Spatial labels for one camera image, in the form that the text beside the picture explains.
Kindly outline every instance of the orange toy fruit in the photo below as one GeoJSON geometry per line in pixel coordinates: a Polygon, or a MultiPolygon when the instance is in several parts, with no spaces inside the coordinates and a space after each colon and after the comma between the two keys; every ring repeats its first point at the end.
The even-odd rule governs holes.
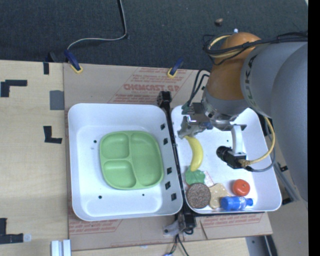
{"type": "Polygon", "coordinates": [[[243,179],[237,179],[232,185],[232,192],[240,197],[244,197],[250,192],[250,185],[243,179]]]}

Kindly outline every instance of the white cable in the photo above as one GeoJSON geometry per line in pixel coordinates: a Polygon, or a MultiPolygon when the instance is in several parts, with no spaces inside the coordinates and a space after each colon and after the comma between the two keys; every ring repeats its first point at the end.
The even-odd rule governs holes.
{"type": "Polygon", "coordinates": [[[99,41],[117,41],[117,40],[121,40],[123,38],[125,38],[127,36],[127,24],[126,24],[126,17],[125,17],[125,12],[124,12],[124,8],[123,8],[123,4],[121,0],[118,0],[120,3],[120,7],[121,7],[121,12],[122,12],[122,18],[123,18],[123,25],[124,25],[124,34],[118,38],[111,38],[111,39],[105,39],[105,38],[82,38],[79,39],[77,41],[74,41],[73,43],[71,43],[67,50],[69,50],[73,45],[85,41],[85,40],[99,40],[99,41]]]}

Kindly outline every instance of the cardboard sheet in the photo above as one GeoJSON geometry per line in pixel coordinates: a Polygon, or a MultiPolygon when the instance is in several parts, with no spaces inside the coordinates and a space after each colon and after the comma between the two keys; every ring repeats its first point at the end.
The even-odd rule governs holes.
{"type": "MultiPolygon", "coordinates": [[[[68,143],[68,110],[78,103],[157,104],[160,91],[170,91],[171,107],[183,105],[190,97],[197,70],[178,70],[175,78],[167,77],[167,68],[82,64],[77,74],[63,64],[66,167],[68,181],[68,225],[73,251],[171,243],[163,227],[174,216],[84,221],[72,209],[68,143]]],[[[200,101],[200,90],[195,101],[200,101]]],[[[197,217],[197,227],[184,241],[236,238],[272,234],[267,213],[228,214],[197,217]]]]}

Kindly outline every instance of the round cookie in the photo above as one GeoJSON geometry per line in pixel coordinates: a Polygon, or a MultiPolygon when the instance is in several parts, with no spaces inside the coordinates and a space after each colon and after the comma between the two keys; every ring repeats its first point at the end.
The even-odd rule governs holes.
{"type": "Polygon", "coordinates": [[[186,200],[195,209],[206,207],[211,199],[209,188],[202,183],[194,183],[186,191],[186,200]]]}

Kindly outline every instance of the dark carpet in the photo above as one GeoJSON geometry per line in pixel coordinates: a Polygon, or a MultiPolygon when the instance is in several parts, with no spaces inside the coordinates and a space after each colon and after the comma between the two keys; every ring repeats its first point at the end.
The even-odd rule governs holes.
{"type": "MultiPolygon", "coordinates": [[[[305,0],[122,0],[128,36],[83,41],[70,51],[80,63],[210,69],[203,35],[238,29],[260,38],[308,30],[305,0]],[[223,18],[221,26],[215,20],[223,18]]],[[[48,52],[64,62],[64,50],[82,38],[123,34],[117,0],[1,1],[0,60],[43,62],[48,52]]]]}

